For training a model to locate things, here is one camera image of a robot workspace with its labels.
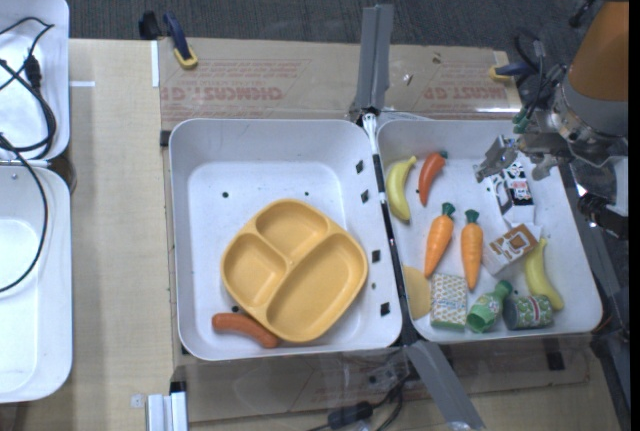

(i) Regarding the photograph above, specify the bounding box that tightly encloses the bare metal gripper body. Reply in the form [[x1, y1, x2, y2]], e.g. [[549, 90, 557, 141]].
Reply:
[[517, 104, 627, 169]]

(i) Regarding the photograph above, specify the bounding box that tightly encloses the black and white milk carton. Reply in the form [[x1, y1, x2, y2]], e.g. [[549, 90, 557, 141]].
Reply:
[[487, 159, 536, 221]]

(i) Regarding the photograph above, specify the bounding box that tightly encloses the dark orange carrot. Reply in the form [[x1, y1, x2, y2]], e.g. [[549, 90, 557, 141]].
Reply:
[[417, 150, 449, 208]]

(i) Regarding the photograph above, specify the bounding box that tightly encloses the white plastic tray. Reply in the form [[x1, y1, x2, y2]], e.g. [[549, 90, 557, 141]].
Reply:
[[375, 118, 604, 346], [168, 117, 404, 362]]

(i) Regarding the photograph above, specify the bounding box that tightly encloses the brown and white carton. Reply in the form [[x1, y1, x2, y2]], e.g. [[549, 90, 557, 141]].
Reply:
[[481, 221, 544, 277]]

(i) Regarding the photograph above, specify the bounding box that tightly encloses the yellow banana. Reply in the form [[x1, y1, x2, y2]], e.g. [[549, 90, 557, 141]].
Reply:
[[384, 155, 418, 223], [523, 237, 566, 312]]

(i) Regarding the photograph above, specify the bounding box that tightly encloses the thin black and white rod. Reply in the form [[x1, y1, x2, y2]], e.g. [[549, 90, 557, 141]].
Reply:
[[362, 112, 417, 346]]

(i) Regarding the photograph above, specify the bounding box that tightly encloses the green printed can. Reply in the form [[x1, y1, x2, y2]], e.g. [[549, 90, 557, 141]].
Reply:
[[501, 293, 555, 332]]

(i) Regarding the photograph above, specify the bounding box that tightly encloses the green plastic bottle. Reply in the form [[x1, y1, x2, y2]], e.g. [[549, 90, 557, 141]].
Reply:
[[465, 279, 515, 335]]

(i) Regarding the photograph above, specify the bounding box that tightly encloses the yellow and green packet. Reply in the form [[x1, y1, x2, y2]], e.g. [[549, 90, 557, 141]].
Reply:
[[429, 272, 470, 332]]

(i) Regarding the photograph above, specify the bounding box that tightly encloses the pale yellow round biscuit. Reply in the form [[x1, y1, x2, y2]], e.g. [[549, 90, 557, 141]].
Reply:
[[402, 265, 432, 321]]

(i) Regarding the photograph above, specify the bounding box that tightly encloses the yellow divided plate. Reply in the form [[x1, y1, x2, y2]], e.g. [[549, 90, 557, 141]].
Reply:
[[219, 197, 370, 345]]

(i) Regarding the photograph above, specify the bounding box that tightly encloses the brown cardboard board, red print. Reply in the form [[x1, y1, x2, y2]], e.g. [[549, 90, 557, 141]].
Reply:
[[157, 36, 604, 423]]

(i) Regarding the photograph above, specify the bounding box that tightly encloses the orange sausage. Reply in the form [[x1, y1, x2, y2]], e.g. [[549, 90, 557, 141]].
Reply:
[[211, 312, 281, 350]]

